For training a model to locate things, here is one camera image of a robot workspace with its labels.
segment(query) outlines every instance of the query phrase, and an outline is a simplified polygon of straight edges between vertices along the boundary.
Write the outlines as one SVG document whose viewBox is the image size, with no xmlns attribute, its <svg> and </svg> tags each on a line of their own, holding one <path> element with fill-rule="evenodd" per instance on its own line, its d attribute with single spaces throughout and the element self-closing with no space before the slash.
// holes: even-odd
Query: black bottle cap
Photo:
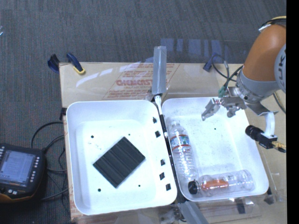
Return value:
<svg viewBox="0 0 299 224">
<path fill-rule="evenodd" d="M 197 185 L 195 181 L 190 181 L 188 183 L 188 189 L 191 194 L 197 194 Z"/>
</svg>

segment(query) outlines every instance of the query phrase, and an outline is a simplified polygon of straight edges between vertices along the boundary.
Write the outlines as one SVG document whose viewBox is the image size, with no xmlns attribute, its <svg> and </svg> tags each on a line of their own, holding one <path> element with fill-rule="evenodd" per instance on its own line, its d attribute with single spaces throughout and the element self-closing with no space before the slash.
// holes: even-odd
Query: plastic tray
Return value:
<svg viewBox="0 0 299 224">
<path fill-rule="evenodd" d="M 162 110 L 167 129 L 170 129 L 172 120 L 178 119 L 187 130 L 199 176 L 247 169 L 255 188 L 204 197 L 190 194 L 188 185 L 179 181 L 182 194 L 197 202 L 264 194 L 269 181 L 255 141 L 245 134 L 249 125 L 245 111 L 239 110 L 235 116 L 228 118 L 226 108 L 221 106 L 216 114 L 203 121 L 201 114 L 211 98 L 171 98 L 164 101 Z"/>
<path fill-rule="evenodd" d="M 146 100 L 88 101 L 66 112 L 74 202 L 86 215 L 165 206 L 177 188 L 156 106 Z M 93 164 L 126 137 L 145 159 L 114 187 Z"/>
</svg>

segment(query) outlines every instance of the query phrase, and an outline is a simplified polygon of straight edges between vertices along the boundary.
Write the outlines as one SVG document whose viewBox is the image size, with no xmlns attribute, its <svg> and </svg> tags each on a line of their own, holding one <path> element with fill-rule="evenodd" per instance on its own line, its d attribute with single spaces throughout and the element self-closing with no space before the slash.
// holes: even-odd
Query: table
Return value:
<svg viewBox="0 0 299 224">
<path fill-rule="evenodd" d="M 80 63 L 86 70 L 80 75 L 75 72 L 71 63 L 59 64 L 59 75 L 62 95 L 62 107 L 67 108 L 77 101 L 149 99 L 151 88 L 152 63 Z M 225 67 L 216 64 L 217 68 L 226 74 Z M 218 89 L 226 79 L 214 69 L 210 72 L 203 70 L 201 63 L 168 63 L 167 92 L 162 101 L 178 97 L 215 97 Z M 231 74 L 241 64 L 229 64 Z M 284 107 L 285 93 L 277 91 Z M 279 111 L 275 115 L 275 134 L 278 141 L 286 144 L 286 118 L 279 109 L 273 96 L 266 98 L 262 104 L 270 111 Z M 250 109 L 245 110 L 251 125 L 265 129 L 265 119 L 258 117 Z M 71 163 L 67 133 L 66 116 L 63 116 L 68 182 L 70 194 L 71 219 L 76 223 L 93 224 L 166 224 L 167 221 L 183 223 L 175 219 L 175 205 L 150 208 L 135 211 L 117 212 L 111 214 L 86 216 L 78 211 L 73 200 Z M 199 204 L 199 207 L 209 223 L 238 223 L 238 224 L 268 224 L 287 223 L 286 200 L 286 154 L 275 149 L 265 149 L 257 144 L 267 176 L 269 178 L 271 195 L 245 197 L 240 206 L 227 200 L 215 203 Z"/>
</svg>

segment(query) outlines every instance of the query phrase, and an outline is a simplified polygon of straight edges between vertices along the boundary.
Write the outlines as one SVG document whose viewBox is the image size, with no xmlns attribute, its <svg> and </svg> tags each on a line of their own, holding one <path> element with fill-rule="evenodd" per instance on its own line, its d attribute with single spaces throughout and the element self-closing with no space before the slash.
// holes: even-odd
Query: bottle cap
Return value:
<svg viewBox="0 0 299 224">
<path fill-rule="evenodd" d="M 190 181 L 188 183 L 188 189 L 190 194 L 197 194 L 197 185 L 196 185 L 196 181 Z"/>
<path fill-rule="evenodd" d="M 171 126 L 174 126 L 174 125 L 179 125 L 179 121 L 178 120 L 174 120 L 171 122 Z"/>
</svg>

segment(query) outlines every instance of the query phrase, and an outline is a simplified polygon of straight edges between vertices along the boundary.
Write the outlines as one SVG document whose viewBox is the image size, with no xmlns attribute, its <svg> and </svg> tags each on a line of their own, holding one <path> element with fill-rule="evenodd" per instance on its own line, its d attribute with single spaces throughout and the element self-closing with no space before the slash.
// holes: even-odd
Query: plastic bottle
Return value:
<svg viewBox="0 0 299 224">
<path fill-rule="evenodd" d="M 180 125 L 179 121 L 171 123 L 169 138 L 178 179 L 187 182 L 194 180 L 198 174 L 192 147 L 187 131 Z"/>
<path fill-rule="evenodd" d="M 191 194 L 201 193 L 203 196 L 215 196 L 225 193 L 250 191 L 254 188 L 252 176 L 248 170 L 223 173 L 217 175 L 203 175 L 198 181 L 188 183 Z"/>
</svg>

